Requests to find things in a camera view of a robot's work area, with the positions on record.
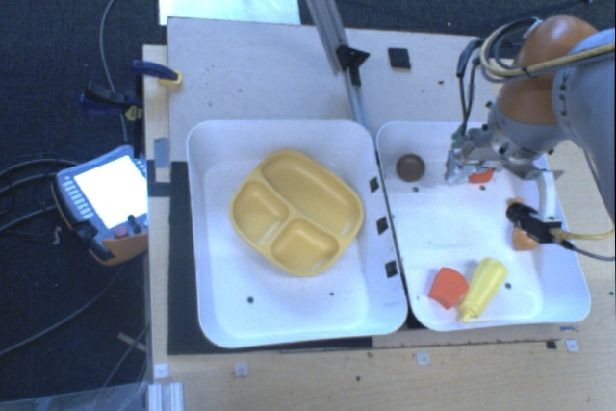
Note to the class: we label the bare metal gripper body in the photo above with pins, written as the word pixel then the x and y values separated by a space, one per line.
pixel 495 149

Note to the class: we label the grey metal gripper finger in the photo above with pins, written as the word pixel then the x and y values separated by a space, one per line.
pixel 470 168
pixel 453 171

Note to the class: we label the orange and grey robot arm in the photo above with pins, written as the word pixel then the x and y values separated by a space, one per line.
pixel 577 77

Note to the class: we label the red toy food piece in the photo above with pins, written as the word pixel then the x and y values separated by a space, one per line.
pixel 482 176

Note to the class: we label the brown ball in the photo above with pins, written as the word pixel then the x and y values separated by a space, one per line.
pixel 410 167

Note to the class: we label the white plastic tray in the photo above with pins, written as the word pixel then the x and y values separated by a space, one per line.
pixel 346 293
pixel 457 221

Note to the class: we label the red-orange cup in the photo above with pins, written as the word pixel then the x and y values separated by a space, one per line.
pixel 447 286

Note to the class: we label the yellow squeeze bottle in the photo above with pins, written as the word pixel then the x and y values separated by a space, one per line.
pixel 483 286

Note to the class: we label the black square pad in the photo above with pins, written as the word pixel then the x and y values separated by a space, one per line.
pixel 399 59

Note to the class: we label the yellow divided plate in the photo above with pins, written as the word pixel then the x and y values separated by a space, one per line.
pixel 293 212

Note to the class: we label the pale wooden board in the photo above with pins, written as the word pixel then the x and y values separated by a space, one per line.
pixel 269 72

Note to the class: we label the black cylinder on white bracket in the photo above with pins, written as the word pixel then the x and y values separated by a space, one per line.
pixel 529 219

